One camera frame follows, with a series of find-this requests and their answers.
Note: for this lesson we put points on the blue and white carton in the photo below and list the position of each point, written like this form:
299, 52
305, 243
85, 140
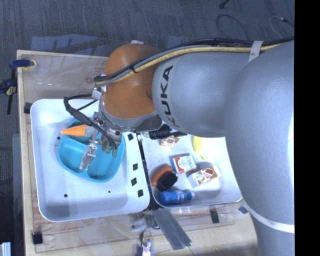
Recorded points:
183, 163

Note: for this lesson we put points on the orange carrot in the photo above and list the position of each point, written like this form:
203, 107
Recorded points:
73, 130

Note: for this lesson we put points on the black rounded block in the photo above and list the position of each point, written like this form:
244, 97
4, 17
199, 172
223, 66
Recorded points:
168, 180

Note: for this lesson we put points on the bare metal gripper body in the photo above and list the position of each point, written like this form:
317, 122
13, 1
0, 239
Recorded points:
103, 136

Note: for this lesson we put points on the small black block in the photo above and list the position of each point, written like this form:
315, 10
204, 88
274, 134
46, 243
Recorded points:
28, 108
37, 238

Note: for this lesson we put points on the pale wooden board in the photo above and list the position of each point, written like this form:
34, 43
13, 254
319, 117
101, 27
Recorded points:
217, 235

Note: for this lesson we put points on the yellow banana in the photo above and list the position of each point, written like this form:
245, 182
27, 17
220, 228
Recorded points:
199, 148

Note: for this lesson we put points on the blue divided plate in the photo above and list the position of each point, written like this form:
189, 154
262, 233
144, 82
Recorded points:
71, 152

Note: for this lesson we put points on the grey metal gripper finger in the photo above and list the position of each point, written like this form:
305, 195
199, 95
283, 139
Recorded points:
89, 131
87, 157

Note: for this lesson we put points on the brown and white carton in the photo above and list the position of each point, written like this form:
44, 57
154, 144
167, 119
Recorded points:
205, 176

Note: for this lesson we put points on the orange sausage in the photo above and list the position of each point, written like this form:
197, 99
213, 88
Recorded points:
160, 173

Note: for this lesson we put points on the small orange and white carton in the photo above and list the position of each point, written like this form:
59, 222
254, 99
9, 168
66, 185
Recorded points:
170, 142

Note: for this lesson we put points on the white plastic tray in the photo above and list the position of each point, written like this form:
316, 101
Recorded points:
82, 200
217, 195

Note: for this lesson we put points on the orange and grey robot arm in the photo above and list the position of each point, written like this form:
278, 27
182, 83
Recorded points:
200, 95

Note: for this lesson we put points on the blue bottle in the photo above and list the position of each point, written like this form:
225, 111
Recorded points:
172, 197

